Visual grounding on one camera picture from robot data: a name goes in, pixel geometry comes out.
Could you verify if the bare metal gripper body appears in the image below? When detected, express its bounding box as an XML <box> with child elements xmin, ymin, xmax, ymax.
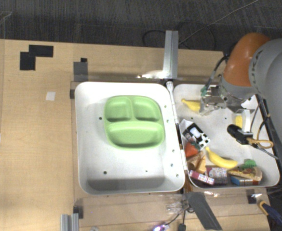
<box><xmin>200</xmin><ymin>85</ymin><xmax>249</xmax><ymax>116</ymax></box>

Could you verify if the small yellow banana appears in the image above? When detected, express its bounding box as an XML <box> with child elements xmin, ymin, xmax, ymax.
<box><xmin>181</xmin><ymin>98</ymin><xmax>201</xmax><ymax>112</ymax></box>

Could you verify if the white plastic tray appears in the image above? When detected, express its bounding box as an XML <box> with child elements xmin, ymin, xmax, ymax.
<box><xmin>173</xmin><ymin>83</ymin><xmax>281</xmax><ymax>189</ymax></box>
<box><xmin>74</xmin><ymin>81</ymin><xmax>186</xmax><ymax>195</ymax></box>

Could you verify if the black and white carton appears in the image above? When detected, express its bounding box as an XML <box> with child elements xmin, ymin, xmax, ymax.
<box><xmin>180</xmin><ymin>119</ymin><xmax>211</xmax><ymax>151</ymax></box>

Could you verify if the orange carrot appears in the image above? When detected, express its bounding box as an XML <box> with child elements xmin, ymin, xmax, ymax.
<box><xmin>184</xmin><ymin>141</ymin><xmax>201</xmax><ymax>158</ymax></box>

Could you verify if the large yellow banana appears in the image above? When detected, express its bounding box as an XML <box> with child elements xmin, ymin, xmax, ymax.
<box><xmin>205</xmin><ymin>146</ymin><xmax>239</xmax><ymax>169</ymax></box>

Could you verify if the brown bread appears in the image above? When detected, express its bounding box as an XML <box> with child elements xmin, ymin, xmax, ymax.
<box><xmin>187</xmin><ymin>152</ymin><xmax>204</xmax><ymax>171</ymax></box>

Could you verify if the orange wedge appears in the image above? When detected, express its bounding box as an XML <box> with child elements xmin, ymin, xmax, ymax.
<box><xmin>195</xmin><ymin>155</ymin><xmax>207</xmax><ymax>174</ymax></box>

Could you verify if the green broccoli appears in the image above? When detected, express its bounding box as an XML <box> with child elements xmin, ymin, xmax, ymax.
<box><xmin>242</xmin><ymin>159</ymin><xmax>257</xmax><ymax>169</ymax></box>

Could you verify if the dark pink packet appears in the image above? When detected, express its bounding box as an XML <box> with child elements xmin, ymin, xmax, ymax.
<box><xmin>205</xmin><ymin>167</ymin><xmax>228</xmax><ymax>185</ymax></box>

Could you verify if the slice of pizza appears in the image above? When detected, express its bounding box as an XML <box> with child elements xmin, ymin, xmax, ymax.
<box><xmin>228</xmin><ymin>166</ymin><xmax>263</xmax><ymax>181</ymax></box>

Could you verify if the blue and orange box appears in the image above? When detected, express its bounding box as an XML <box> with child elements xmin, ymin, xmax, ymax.
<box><xmin>230</xmin><ymin>176</ymin><xmax>261</xmax><ymax>186</ymax></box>

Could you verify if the green divided plate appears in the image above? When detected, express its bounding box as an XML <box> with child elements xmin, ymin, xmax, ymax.
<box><xmin>104</xmin><ymin>95</ymin><xmax>166</xmax><ymax>150</ymax></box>

